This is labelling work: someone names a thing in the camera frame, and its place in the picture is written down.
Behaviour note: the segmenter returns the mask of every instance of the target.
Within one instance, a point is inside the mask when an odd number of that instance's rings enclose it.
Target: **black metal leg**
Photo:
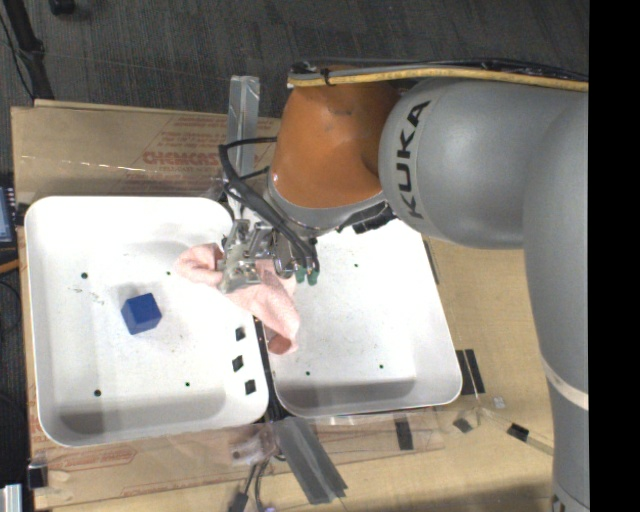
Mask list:
[[[33,33],[24,2],[22,0],[2,1],[20,48],[20,58],[31,79],[33,96],[41,99],[54,99],[47,70],[44,67],[44,45]]]

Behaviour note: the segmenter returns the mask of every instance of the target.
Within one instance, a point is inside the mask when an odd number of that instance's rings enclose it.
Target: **gray robot arm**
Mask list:
[[[421,233],[524,248],[554,421],[554,491],[590,509],[587,350],[588,95],[427,80],[388,118],[380,180]]]

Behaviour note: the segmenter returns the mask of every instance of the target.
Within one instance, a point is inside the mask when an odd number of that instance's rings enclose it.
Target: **blue block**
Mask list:
[[[122,317],[131,334],[153,329],[162,318],[158,304],[152,293],[145,293],[127,299],[122,306]]]

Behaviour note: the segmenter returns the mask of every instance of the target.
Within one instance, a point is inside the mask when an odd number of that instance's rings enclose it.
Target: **pink towel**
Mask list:
[[[217,290],[222,272],[216,270],[216,261],[222,258],[223,252],[216,244],[198,245],[180,255],[175,270],[194,283]],[[269,352],[289,354],[298,348],[295,338],[300,328],[300,315],[291,298],[296,280],[279,278],[270,259],[258,260],[256,267],[261,284],[235,290],[225,297],[264,323]]]

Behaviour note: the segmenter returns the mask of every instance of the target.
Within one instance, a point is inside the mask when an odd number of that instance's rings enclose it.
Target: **dark gray floor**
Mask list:
[[[229,78],[251,74],[261,79],[261,115],[279,117],[290,64],[313,56],[502,57],[589,73],[590,5],[583,0],[77,4],[74,15],[54,17],[47,1],[26,1],[60,100],[225,113]],[[0,14],[5,14],[3,7]],[[10,176],[12,169],[9,109],[28,104],[0,32],[0,176]],[[2,279],[17,289],[15,273]],[[17,311],[13,292],[0,286],[2,326],[11,326]],[[24,409],[20,328],[2,328],[0,336],[0,393]],[[16,460],[20,466],[23,457],[22,420],[3,403],[0,469]],[[3,478],[10,480],[0,472],[0,485]]]

